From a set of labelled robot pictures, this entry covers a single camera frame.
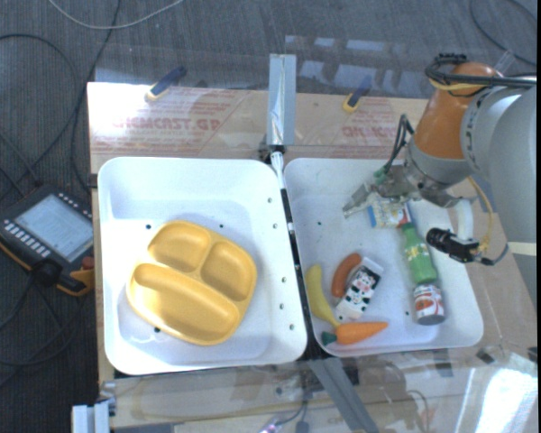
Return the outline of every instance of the yellow divided dish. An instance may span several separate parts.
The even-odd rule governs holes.
[[[126,287],[134,310],[153,326],[197,345],[229,338],[251,302],[257,271],[239,245],[203,226],[172,221],[153,237]]]

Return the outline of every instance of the carrot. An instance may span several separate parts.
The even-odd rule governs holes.
[[[333,282],[331,282],[331,294],[338,299],[344,296],[346,292],[346,280],[351,270],[361,262],[361,256],[355,252],[347,256],[336,267],[335,274],[333,275]]]
[[[340,345],[350,345],[360,342],[365,338],[378,334],[389,324],[382,321],[374,322],[346,322],[335,329],[336,343]],[[333,341],[332,337],[323,335],[323,343]]]

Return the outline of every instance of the soda can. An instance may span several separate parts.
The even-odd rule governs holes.
[[[420,284],[413,289],[415,318],[418,324],[433,326],[445,320],[441,289],[435,284]]]

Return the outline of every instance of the gray floor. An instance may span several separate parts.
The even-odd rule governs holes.
[[[121,0],[115,24],[173,1]],[[118,0],[56,2],[82,22],[105,26],[113,23]],[[151,81],[184,63],[183,85],[265,88],[269,54],[289,52],[298,56],[300,91],[351,91],[352,79],[335,75],[345,65],[375,70],[373,94],[426,97],[421,73],[439,52],[496,64],[511,51],[517,59],[507,73],[536,71],[536,18],[537,0],[187,0],[110,33],[70,21],[47,0],[0,0],[0,208],[35,183],[13,147],[36,162],[41,181],[88,198],[81,184],[88,172],[84,105],[78,119],[71,114],[95,76]],[[6,175],[19,181],[20,191]],[[0,251],[0,322],[24,284],[25,273]],[[22,369],[0,364],[0,432],[69,431],[70,407],[95,401],[92,295],[78,304],[57,290],[32,287],[0,334],[0,355],[27,360],[68,319],[76,333],[65,334],[73,339],[60,356]]]

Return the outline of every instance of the orange tube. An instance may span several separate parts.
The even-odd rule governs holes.
[[[478,62],[465,62],[453,69],[454,74],[494,77],[498,72]],[[413,135],[417,148],[441,159],[463,159],[459,134],[461,121],[472,101],[472,95],[482,86],[455,90],[453,94],[438,89],[426,105],[425,112]]]

